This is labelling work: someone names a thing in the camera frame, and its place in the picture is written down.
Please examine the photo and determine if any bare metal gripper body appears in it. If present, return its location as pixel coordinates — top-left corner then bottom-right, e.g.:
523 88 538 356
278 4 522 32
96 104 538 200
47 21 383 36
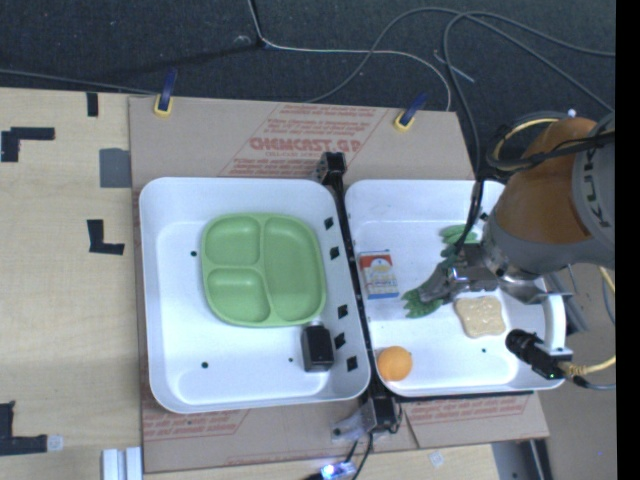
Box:
448 244 549 305

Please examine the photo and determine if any green leafy toy vegetable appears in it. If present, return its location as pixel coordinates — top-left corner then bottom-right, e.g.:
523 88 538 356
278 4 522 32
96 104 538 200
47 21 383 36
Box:
401 223 484 320

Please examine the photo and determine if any beige toy bread slice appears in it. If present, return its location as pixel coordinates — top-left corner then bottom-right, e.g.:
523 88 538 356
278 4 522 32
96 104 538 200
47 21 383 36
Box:
453 295 505 340

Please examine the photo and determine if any red and blue carton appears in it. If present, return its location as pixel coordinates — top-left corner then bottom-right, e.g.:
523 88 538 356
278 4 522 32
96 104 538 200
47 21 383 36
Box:
357 249 401 301

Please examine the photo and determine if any white plastic tray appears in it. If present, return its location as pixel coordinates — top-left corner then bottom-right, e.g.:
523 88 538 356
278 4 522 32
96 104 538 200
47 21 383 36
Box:
344 178 569 398
138 176 372 415

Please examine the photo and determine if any thin black rod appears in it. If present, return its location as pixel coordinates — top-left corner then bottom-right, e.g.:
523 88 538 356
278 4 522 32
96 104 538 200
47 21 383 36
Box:
329 177 382 400

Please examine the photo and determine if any orange toy fruit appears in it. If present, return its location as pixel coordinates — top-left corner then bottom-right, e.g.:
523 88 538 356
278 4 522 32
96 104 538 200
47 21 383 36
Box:
376 345 415 382

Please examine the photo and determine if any small black box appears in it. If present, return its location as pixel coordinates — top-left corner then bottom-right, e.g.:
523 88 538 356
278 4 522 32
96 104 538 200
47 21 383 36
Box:
300 323 336 373

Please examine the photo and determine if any green divided plate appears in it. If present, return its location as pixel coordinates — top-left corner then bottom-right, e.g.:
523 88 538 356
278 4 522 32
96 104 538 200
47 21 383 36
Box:
200 212 328 328

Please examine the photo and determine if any brown cardboard board red print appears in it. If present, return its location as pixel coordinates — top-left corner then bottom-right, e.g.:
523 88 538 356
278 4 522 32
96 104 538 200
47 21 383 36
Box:
127 95 550 474

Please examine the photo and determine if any black cylinder on white bracket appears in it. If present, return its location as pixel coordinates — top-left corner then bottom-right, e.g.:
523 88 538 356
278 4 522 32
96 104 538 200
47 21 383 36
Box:
504 291 575 381

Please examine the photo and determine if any black block with thin wires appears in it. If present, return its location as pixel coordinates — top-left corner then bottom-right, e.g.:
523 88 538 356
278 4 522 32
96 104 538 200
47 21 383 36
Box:
315 151 349 187
367 395 402 432

